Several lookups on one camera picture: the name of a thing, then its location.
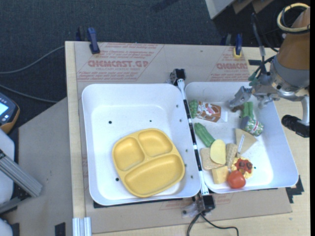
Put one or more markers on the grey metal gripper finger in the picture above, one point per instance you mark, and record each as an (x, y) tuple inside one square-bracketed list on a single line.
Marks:
[(240, 97), (264, 101)]

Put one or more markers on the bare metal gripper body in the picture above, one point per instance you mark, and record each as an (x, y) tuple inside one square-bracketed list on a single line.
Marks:
[(283, 90)]

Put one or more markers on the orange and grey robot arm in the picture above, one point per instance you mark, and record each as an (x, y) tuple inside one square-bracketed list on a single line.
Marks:
[(294, 48)]

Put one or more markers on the small brown toy food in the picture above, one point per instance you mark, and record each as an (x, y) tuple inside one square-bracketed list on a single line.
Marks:
[(236, 109)]

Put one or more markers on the green bean bundle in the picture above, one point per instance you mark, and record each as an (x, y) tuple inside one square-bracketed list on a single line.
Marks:
[(248, 110)]

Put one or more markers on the orange and white carton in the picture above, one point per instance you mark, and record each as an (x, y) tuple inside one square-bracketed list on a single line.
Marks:
[(209, 112)]

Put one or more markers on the tan triangular cheese wedge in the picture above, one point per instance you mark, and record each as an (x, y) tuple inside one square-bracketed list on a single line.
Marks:
[(247, 140)]

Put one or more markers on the green grapes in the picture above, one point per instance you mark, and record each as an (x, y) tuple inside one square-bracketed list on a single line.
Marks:
[(193, 108)]

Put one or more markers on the green asparagus bunch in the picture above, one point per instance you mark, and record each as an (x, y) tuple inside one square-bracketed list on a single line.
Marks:
[(203, 134)]

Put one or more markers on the white plastic tray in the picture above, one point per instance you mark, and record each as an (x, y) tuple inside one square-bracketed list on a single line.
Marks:
[(275, 156), (137, 112)]

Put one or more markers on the tan waffle cone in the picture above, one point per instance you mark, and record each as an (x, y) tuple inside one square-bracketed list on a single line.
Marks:
[(231, 154)]

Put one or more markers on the yellow potato chip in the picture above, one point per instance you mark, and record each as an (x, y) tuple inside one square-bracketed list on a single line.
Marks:
[(218, 152)]

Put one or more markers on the thin black and white rod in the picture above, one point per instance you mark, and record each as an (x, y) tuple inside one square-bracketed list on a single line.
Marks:
[(192, 134)]

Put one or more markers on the yellow pizza slice red toppings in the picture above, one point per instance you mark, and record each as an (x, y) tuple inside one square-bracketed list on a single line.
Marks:
[(244, 167)]

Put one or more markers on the tan square cracker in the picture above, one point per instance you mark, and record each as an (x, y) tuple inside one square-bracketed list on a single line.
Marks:
[(206, 161)]

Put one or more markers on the yellow cheese block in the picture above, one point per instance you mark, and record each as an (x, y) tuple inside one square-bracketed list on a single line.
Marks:
[(219, 174)]

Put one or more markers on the red tomato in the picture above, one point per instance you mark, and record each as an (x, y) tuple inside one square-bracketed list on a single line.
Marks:
[(236, 179)]

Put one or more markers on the brown cardboard board red print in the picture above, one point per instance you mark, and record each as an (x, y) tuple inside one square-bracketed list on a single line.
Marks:
[(137, 65)]

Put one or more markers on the yellow divided plate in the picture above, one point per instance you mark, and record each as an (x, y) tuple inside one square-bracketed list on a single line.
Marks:
[(150, 166)]

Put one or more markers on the black cylinder on white bracket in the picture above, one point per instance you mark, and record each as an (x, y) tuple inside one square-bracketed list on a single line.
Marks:
[(296, 125)]

